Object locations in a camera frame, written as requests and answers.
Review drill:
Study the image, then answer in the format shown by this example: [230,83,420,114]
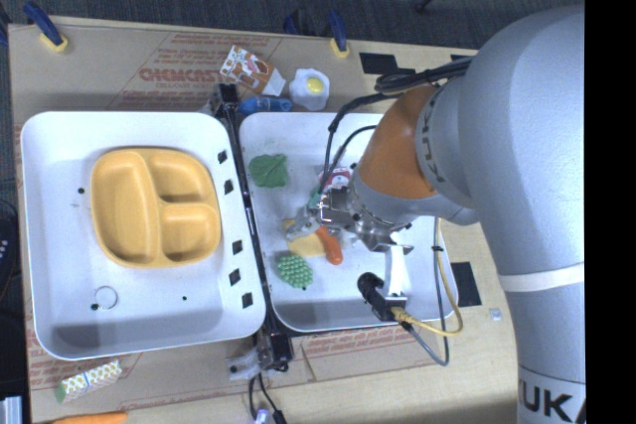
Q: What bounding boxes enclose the white and orange carton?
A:
[219,45,287,97]

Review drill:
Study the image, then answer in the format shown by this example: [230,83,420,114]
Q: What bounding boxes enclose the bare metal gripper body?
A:
[317,186,415,256]

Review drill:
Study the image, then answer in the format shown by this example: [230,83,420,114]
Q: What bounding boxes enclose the green lettuce leaf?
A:
[247,153,290,190]

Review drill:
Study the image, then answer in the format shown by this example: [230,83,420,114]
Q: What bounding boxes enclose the blue bottle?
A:
[238,96,294,117]

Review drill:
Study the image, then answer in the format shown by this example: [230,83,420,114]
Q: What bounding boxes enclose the yellow divided plate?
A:
[89,147,224,270]

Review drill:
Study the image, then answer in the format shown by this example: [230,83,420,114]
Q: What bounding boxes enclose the yellow cheese slice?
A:
[281,217,328,260]

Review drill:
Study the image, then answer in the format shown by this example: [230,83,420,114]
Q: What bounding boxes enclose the long orange carrot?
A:
[51,410,129,424]

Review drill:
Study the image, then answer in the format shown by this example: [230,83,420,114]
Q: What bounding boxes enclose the white fried egg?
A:
[288,68,331,112]

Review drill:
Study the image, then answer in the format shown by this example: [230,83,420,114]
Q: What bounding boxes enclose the brown cardboard board red print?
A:
[7,14,519,424]

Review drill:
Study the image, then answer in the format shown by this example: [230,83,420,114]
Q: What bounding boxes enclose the black cylinder on white bracket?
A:
[356,244,414,324]

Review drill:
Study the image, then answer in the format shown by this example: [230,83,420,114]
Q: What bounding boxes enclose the red and white can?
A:
[317,166,357,195]

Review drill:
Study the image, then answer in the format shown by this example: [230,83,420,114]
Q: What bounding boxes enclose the white plastic tray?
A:
[238,111,459,335]
[19,110,267,361]

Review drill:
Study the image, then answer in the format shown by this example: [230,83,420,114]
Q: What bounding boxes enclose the green grapes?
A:
[275,252,315,291]

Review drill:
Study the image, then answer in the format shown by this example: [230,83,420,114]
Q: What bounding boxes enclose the black block with thin wires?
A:
[254,332,295,372]
[212,82,240,116]

